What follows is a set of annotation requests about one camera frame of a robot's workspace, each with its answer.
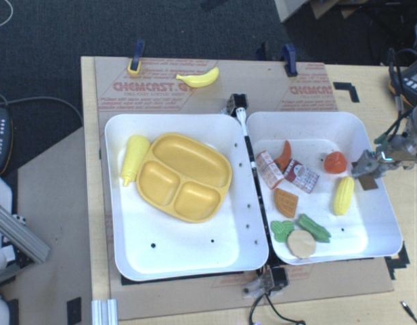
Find yellow divided plate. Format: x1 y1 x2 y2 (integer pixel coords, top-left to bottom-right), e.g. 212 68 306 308
135 132 234 224

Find thin black and white rod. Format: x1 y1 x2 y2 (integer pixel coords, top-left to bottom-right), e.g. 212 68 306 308
236 107 274 267

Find red tomato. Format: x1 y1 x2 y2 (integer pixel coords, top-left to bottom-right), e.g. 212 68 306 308
323 150 349 175

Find green bean pods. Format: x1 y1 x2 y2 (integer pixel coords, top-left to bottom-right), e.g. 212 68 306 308
297 213 332 244

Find orange and white carton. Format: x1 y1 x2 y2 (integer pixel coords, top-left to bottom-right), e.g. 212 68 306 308
255 150 285 190

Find white plastic tray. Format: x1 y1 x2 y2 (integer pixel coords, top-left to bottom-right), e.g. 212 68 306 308
245 110 404 266
104 113 270 282

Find orange carrot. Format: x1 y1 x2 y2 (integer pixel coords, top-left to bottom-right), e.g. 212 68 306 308
273 139 293 171

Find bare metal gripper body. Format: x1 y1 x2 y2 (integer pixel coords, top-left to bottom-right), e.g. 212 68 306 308
376 106 417 169

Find yellow corn cob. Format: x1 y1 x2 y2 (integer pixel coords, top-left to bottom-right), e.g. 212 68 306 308
332 175 355 217

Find beige round biscuit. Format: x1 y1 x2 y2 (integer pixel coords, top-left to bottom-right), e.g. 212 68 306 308
286 229 317 260

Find yellow banana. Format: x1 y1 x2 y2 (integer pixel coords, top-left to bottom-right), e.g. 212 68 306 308
175 66 220 89

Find red and white carton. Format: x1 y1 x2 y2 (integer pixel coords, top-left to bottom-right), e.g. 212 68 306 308
283 158 320 194

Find orange waffle slice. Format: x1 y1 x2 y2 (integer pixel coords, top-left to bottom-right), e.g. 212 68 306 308
273 187 300 219

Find green broccoli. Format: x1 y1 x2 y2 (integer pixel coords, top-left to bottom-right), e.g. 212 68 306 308
270 219 295 244

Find yellow squeeze bottle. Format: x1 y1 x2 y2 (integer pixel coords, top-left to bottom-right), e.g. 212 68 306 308
120 134 152 188

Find brown cardboard board red print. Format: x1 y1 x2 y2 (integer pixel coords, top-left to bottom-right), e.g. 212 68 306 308
93 56 395 321

